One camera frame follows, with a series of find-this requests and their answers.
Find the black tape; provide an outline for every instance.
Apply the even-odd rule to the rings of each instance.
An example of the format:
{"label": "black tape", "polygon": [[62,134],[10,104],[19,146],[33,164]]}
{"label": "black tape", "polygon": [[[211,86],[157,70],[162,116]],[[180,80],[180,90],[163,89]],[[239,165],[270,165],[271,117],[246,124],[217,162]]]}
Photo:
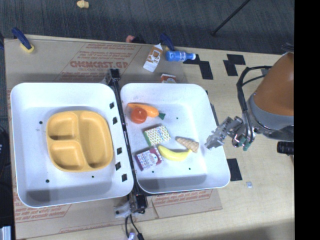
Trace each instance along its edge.
{"label": "black tape", "polygon": [[206,80],[213,80],[214,75],[212,74],[211,67],[209,61],[202,61],[198,54],[195,55],[195,59],[187,59],[183,62],[184,64],[192,64],[192,65],[199,65],[202,79]]}
{"label": "black tape", "polygon": [[230,175],[231,175],[230,181],[231,182],[242,181],[242,176],[240,173],[237,159],[231,158],[231,159],[227,159],[226,161],[228,163],[229,170],[230,170]]}
{"label": "black tape", "polygon": [[229,60],[224,60],[223,63],[224,63],[226,73],[229,77],[237,77],[238,76],[238,72],[237,72],[235,64],[231,63]]}
{"label": "black tape", "polygon": [[227,54],[228,61],[234,65],[246,65],[245,58],[239,54]]}

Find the water bottle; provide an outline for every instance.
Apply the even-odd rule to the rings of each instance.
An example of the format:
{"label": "water bottle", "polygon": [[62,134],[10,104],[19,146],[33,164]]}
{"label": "water bottle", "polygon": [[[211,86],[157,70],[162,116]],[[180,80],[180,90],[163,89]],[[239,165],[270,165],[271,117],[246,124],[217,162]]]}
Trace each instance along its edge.
{"label": "water bottle", "polygon": [[179,50],[169,50],[166,52],[165,58],[169,62],[184,62],[186,60],[194,60],[196,58],[196,54]]}

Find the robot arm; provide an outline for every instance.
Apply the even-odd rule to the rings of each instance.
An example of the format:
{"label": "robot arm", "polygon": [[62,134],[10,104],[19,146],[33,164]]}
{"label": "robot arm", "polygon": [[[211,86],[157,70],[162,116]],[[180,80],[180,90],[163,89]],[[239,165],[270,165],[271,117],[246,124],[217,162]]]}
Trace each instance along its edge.
{"label": "robot arm", "polygon": [[[268,73],[246,102],[242,87],[260,77],[247,82],[244,82],[244,78],[249,71],[257,69],[267,69]],[[256,134],[263,134],[285,144],[294,142],[293,52],[285,53],[272,67],[247,67],[236,86],[242,118],[227,117],[207,138],[205,146],[208,149],[222,146],[227,136],[232,138],[234,147],[243,147],[244,151],[250,147]]]}

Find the yellow banana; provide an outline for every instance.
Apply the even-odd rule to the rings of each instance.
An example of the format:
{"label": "yellow banana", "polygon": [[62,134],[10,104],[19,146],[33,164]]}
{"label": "yellow banana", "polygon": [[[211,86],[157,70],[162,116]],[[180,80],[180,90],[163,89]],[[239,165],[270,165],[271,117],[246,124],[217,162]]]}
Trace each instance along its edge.
{"label": "yellow banana", "polygon": [[188,149],[188,151],[184,152],[174,152],[164,146],[159,145],[158,150],[160,152],[160,155],[163,156],[166,159],[172,160],[172,161],[182,161],[187,158],[187,156],[192,152],[191,149]]}

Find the black cable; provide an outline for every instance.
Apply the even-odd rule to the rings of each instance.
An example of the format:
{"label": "black cable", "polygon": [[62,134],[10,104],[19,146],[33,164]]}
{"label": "black cable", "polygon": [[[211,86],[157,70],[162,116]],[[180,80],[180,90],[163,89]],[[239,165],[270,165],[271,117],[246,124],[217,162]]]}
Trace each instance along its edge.
{"label": "black cable", "polygon": [[[261,69],[269,70],[270,68],[271,68],[271,66],[246,67],[246,68],[244,69],[244,71],[241,73],[238,82],[236,83],[236,89],[237,89],[237,93],[238,93],[238,100],[239,100],[239,103],[240,103],[240,107],[241,107],[242,113],[243,113],[243,115],[245,116],[245,119],[246,119],[246,121],[247,121],[247,123],[248,123],[248,125],[245,124],[245,138],[248,138],[249,128],[251,129],[251,123],[250,123],[249,114],[248,114],[247,102],[246,102],[245,94],[244,94],[244,91],[243,91],[242,87],[243,87],[244,85],[246,85],[247,83],[253,81],[253,80],[256,80],[256,79],[259,79],[259,78],[264,77],[264,75],[255,77],[255,78],[250,79],[250,80],[248,80],[248,81],[246,81],[246,82],[244,82],[244,78],[245,78],[246,74],[247,74],[249,71],[252,71],[252,70],[261,70]],[[254,138],[254,133],[253,133],[253,131],[251,130],[251,131],[250,131],[250,141],[249,141],[250,144],[253,142],[253,138]]]}
{"label": "black cable", "polygon": [[257,80],[257,79],[260,79],[260,78],[264,78],[264,77],[265,77],[264,75],[260,75],[260,76],[254,77],[254,78],[252,78],[252,79],[250,79],[250,80],[248,80],[248,81],[245,81],[245,82],[242,84],[242,86],[244,86],[244,85],[246,85],[246,84],[248,84],[248,83],[250,83],[250,82],[252,82],[252,81],[254,81],[254,80]]}
{"label": "black cable", "polygon": [[131,223],[132,223],[134,229],[137,232],[138,240],[144,240],[143,235],[139,232],[139,230],[137,229],[136,225],[134,224],[134,221],[132,219],[132,215],[131,214],[125,218],[125,234],[126,234],[126,237],[129,238],[129,236],[130,236],[129,232],[128,232],[128,219],[129,219],[129,217],[130,217],[130,220],[131,220]]}
{"label": "black cable", "polygon": [[128,228],[127,228],[127,224],[128,224],[128,219],[129,216],[125,218],[125,234],[126,234],[126,238],[129,238],[129,233],[128,233]]}

